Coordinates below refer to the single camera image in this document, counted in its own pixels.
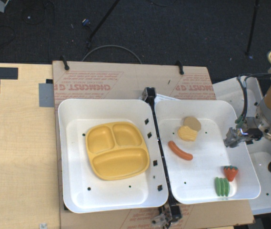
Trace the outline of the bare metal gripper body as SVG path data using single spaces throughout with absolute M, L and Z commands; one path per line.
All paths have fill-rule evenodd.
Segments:
M 271 141 L 271 122 L 264 117 L 246 117 L 241 133 L 246 137 L 246 142 L 259 141 L 262 138 Z

